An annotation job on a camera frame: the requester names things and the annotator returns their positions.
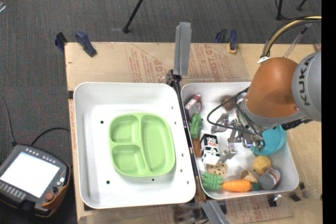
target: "wooden table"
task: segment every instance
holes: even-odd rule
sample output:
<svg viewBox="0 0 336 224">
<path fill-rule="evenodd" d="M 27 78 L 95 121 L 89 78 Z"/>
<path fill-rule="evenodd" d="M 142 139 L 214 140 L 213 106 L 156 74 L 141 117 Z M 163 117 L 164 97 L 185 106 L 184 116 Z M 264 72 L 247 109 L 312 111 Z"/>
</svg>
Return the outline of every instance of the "wooden table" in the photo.
<svg viewBox="0 0 336 224">
<path fill-rule="evenodd" d="M 82 82 L 162 82 L 174 65 L 174 43 L 92 42 L 97 55 L 90 57 L 79 43 L 65 44 L 71 141 L 78 223 L 178 223 L 174 207 L 121 210 L 85 210 L 79 191 L 76 125 L 73 90 Z M 290 45 L 276 44 L 271 57 L 282 57 Z M 263 44 L 238 44 L 236 54 L 226 44 L 191 44 L 189 73 L 182 84 L 190 82 L 251 81 L 259 67 Z M 314 45 L 297 45 L 289 59 L 299 63 L 315 52 Z M 277 211 L 267 207 L 231 209 L 232 223 L 322 223 L 322 146 L 321 123 L 302 124 L 287 133 L 287 143 L 304 189 L 283 195 Z"/>
</svg>

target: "orange carrot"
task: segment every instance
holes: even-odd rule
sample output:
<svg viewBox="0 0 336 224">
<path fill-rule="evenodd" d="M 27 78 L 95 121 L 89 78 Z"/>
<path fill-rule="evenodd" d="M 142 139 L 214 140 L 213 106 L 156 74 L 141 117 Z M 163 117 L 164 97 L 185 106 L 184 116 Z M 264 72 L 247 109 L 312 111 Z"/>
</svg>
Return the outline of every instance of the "orange carrot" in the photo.
<svg viewBox="0 0 336 224">
<path fill-rule="evenodd" d="M 246 193 L 251 190 L 252 184 L 246 179 L 231 180 L 221 184 L 224 190 Z"/>
</svg>

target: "milk carton toy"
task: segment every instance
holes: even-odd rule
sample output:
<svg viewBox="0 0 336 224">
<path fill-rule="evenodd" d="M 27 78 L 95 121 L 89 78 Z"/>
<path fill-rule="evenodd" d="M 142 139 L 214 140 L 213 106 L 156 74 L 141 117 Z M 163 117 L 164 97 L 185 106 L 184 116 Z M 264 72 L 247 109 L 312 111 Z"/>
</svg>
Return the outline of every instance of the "milk carton toy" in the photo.
<svg viewBox="0 0 336 224">
<path fill-rule="evenodd" d="M 200 143 L 202 162 L 204 164 L 216 165 L 221 158 L 218 149 L 217 136 L 214 134 L 204 134 Z"/>
</svg>

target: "black cable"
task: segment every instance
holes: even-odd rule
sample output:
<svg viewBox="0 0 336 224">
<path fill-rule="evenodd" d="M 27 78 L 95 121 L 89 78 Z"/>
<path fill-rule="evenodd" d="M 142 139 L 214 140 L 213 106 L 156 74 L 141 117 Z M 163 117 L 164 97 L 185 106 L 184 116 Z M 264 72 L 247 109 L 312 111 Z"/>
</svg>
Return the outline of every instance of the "black cable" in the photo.
<svg viewBox="0 0 336 224">
<path fill-rule="evenodd" d="M 240 114 L 244 117 L 244 119 L 247 121 L 247 123 L 249 124 L 249 126 L 253 129 L 253 131 L 258 134 L 257 130 L 255 129 L 254 125 L 251 123 L 251 121 L 248 119 L 248 117 L 245 116 L 245 113 L 243 112 L 243 110 L 237 105 L 237 98 L 238 96 L 235 96 L 235 105 L 237 110 L 240 112 Z"/>
<path fill-rule="evenodd" d="M 36 142 L 41 136 L 43 136 L 44 134 L 46 134 L 46 133 L 48 133 L 48 132 L 50 132 L 50 131 L 53 131 L 53 130 L 65 130 L 65 131 L 70 132 L 70 130 L 67 129 L 67 128 L 63 128 L 63 127 L 52 127 L 52 128 L 49 128 L 49 129 L 43 131 L 43 132 L 40 133 L 37 137 L 35 137 L 34 140 L 30 143 L 30 145 L 33 146 L 33 145 L 35 144 L 35 142 Z"/>
<path fill-rule="evenodd" d="M 5 101 L 2 99 L 2 97 L 0 97 L 0 100 L 2 101 L 2 104 L 4 104 L 5 106 L 5 111 L 6 111 L 6 114 L 7 114 L 7 120 L 8 120 L 8 126 L 9 126 L 9 130 L 10 130 L 10 135 L 12 137 L 12 146 L 16 146 L 17 145 L 17 142 L 15 141 L 15 138 L 14 138 L 14 135 L 13 135 L 13 130 L 12 130 L 12 124 L 10 123 L 11 121 L 11 118 L 9 117 L 9 111 L 8 111 L 8 108 L 6 106 L 6 103 Z"/>
<path fill-rule="evenodd" d="M 245 90 L 243 90 L 243 91 L 237 93 L 236 95 L 234 95 L 233 97 L 231 97 L 230 99 L 228 99 L 227 101 L 225 101 L 224 103 L 221 103 L 220 105 L 218 105 L 218 106 L 216 106 L 214 109 L 212 109 L 212 110 L 210 111 L 210 113 L 208 114 L 208 116 L 206 117 L 206 120 L 208 121 L 208 123 L 210 123 L 210 124 L 212 124 L 212 125 L 214 125 L 214 126 L 224 127 L 224 128 L 228 128 L 228 129 L 232 129 L 232 130 L 240 131 L 240 132 L 243 132 L 243 133 L 248 133 L 248 134 L 250 134 L 250 135 L 257 135 L 258 133 L 257 133 L 257 131 L 255 130 L 255 128 L 254 128 L 254 126 L 253 126 L 252 124 L 251 124 L 251 127 L 253 128 L 253 130 L 255 131 L 255 133 L 253 133 L 253 132 L 251 132 L 251 131 L 248 131 L 248 130 L 246 130 L 246 129 L 236 128 L 236 127 L 229 126 L 229 125 L 223 125 L 223 124 L 215 123 L 215 122 L 212 122 L 212 121 L 209 120 L 210 115 L 211 115 L 213 112 L 215 112 L 217 109 L 219 109 L 219 108 L 220 108 L 221 106 L 223 106 L 224 104 L 226 104 L 226 103 L 232 101 L 233 99 L 236 99 L 236 98 L 237 98 L 238 96 L 240 96 L 242 93 L 247 92 L 248 89 L 249 89 L 249 87 L 247 87 Z M 239 111 L 241 112 L 242 116 L 246 119 L 246 117 L 244 116 L 244 113 L 242 113 L 241 110 L 239 110 Z"/>
</svg>

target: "blue clamp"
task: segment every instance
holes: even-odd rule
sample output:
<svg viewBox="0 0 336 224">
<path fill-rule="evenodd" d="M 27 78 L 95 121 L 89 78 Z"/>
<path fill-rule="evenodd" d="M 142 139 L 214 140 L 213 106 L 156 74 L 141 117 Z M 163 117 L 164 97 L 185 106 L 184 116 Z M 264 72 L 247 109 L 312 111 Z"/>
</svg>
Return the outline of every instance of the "blue clamp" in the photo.
<svg viewBox="0 0 336 224">
<path fill-rule="evenodd" d="M 59 32 L 55 39 L 55 46 L 59 48 L 64 53 L 64 44 L 68 41 L 65 39 L 62 32 Z"/>
<path fill-rule="evenodd" d="M 93 56 L 97 53 L 97 51 L 93 48 L 89 38 L 88 38 L 88 35 L 82 31 L 82 30 L 79 30 L 77 33 L 76 33 L 76 40 L 81 43 L 82 45 L 84 45 L 84 51 L 89 55 L 89 56 Z"/>
<path fill-rule="evenodd" d="M 218 32 L 215 37 L 215 43 L 225 43 L 226 33 L 226 29 L 222 29 L 220 32 Z"/>
<path fill-rule="evenodd" d="M 236 39 L 237 39 L 237 33 L 235 29 L 232 29 L 230 32 L 230 41 L 227 44 L 227 51 L 231 54 L 236 53 Z"/>
</svg>

